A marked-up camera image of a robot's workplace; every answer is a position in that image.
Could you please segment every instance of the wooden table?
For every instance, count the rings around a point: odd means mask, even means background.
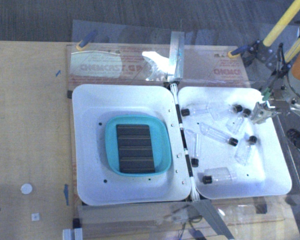
[[[0,239],[61,239],[62,230],[72,228],[75,211],[67,45],[0,41]],[[24,183],[33,186],[28,195],[21,193]],[[234,236],[299,239],[291,208],[283,197],[269,198],[273,204],[281,200],[280,219],[265,223],[251,218],[246,226],[229,225]],[[213,204],[233,206],[231,200]],[[40,219],[32,221],[36,213]],[[131,235],[125,238],[135,239]]]

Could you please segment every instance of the dark gray floor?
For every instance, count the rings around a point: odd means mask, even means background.
[[[263,39],[293,1],[0,0],[0,41],[71,42],[79,21],[168,30],[180,30],[182,22],[186,33],[204,30],[201,45],[241,46]],[[292,30],[296,20],[300,12],[290,23]],[[288,32],[280,42],[290,38]],[[292,197],[300,226],[300,198]]]

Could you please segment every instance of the white circle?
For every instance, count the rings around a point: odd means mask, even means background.
[[[25,183],[21,186],[21,193],[28,195],[32,192],[32,186],[29,183]]]

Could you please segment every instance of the black cap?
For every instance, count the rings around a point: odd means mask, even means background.
[[[243,116],[247,118],[251,114],[251,110],[249,108],[245,108],[242,112]]]
[[[203,184],[211,184],[212,183],[212,176],[211,175],[205,175],[202,177]]]
[[[243,110],[242,106],[241,105],[234,105],[233,106],[233,112],[234,113],[239,113]]]
[[[185,108],[185,109],[181,109],[181,115],[183,117],[189,116],[190,115],[190,110]]]
[[[192,165],[192,167],[198,167],[199,166],[199,159],[191,158],[191,165]]]
[[[228,144],[235,147],[238,144],[238,140],[236,138],[230,138]]]
[[[258,138],[256,136],[250,136],[248,142],[252,145],[256,144]]]

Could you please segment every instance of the teal container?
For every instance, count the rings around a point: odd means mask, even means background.
[[[119,166],[117,125],[148,125],[153,153],[152,173],[122,173]],[[110,168],[119,175],[129,177],[150,177],[166,172],[172,161],[170,140],[165,124],[149,115],[120,115],[111,118],[105,126],[105,151]]]

